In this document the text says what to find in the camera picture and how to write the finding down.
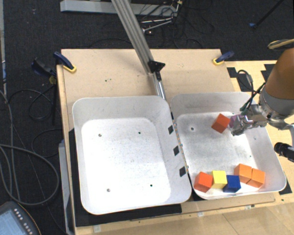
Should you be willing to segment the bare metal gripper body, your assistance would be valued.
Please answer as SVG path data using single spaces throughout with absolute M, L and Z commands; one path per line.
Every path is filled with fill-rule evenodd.
M 271 125 L 278 130 L 286 130 L 289 125 L 285 122 L 287 116 L 274 111 L 267 105 L 252 104 L 244 111 L 244 115 L 252 120 L 252 123 L 245 124 L 247 129 Z

